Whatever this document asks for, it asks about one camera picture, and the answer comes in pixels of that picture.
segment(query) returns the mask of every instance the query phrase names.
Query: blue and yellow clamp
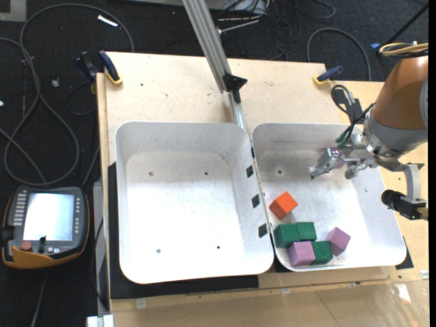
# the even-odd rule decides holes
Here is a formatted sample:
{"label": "blue and yellow clamp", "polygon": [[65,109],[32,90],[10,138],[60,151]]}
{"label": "blue and yellow clamp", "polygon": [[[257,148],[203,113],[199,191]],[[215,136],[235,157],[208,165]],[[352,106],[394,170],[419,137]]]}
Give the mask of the blue and yellow clamp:
{"label": "blue and yellow clamp", "polygon": [[313,81],[315,84],[320,86],[320,85],[326,84],[333,76],[337,76],[339,74],[342,74],[342,72],[343,72],[343,67],[342,67],[342,65],[339,65],[337,67],[334,67],[332,69],[327,70],[327,72],[325,72],[319,76],[314,76]]}
{"label": "blue and yellow clamp", "polygon": [[[116,71],[115,65],[106,53],[106,51],[100,51],[98,53],[99,60],[106,69],[106,76],[114,86],[119,86],[123,80]],[[76,59],[76,66],[82,77],[90,84],[95,84],[95,78],[97,76],[97,68],[91,61],[91,58],[87,52],[82,52]]]}

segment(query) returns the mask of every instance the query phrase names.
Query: orange cube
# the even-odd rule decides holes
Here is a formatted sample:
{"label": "orange cube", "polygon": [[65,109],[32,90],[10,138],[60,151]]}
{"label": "orange cube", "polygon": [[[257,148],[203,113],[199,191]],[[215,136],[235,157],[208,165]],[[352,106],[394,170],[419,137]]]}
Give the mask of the orange cube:
{"label": "orange cube", "polygon": [[278,196],[270,205],[270,210],[279,219],[283,219],[288,213],[298,206],[297,201],[285,191]]}

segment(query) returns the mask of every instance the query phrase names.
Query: beige floor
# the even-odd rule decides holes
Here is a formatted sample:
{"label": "beige floor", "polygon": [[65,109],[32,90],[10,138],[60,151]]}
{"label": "beige floor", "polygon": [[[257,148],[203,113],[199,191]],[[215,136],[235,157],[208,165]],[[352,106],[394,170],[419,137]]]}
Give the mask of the beige floor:
{"label": "beige floor", "polygon": [[426,327],[429,280],[114,312],[115,326]]}

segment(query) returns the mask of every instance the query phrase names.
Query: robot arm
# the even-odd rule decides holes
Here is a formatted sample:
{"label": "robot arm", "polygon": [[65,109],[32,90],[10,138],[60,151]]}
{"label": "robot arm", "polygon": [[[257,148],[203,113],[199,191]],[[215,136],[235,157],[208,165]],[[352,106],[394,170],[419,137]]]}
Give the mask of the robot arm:
{"label": "robot arm", "polygon": [[382,202],[410,219],[428,220],[426,202],[420,197],[419,169],[422,163],[403,164],[399,158],[428,140],[429,57],[401,59],[391,71],[374,106],[364,112],[364,130],[352,134],[354,124],[338,138],[337,147],[327,148],[311,178],[346,164],[346,178],[360,170],[381,166],[404,172],[407,195],[387,190]]}

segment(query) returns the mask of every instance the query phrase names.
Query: green cube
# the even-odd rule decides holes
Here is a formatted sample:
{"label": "green cube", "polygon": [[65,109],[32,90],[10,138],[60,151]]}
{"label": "green cube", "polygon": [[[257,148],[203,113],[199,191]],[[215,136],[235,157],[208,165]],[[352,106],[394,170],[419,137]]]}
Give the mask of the green cube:
{"label": "green cube", "polygon": [[315,241],[316,231],[312,221],[302,221],[297,223],[300,241]]}
{"label": "green cube", "polygon": [[311,265],[327,264],[333,259],[332,249],[328,241],[313,241],[312,247],[316,259]]}
{"label": "green cube", "polygon": [[279,224],[274,229],[275,246],[278,248],[288,248],[293,243],[298,242],[298,228],[296,224]]}

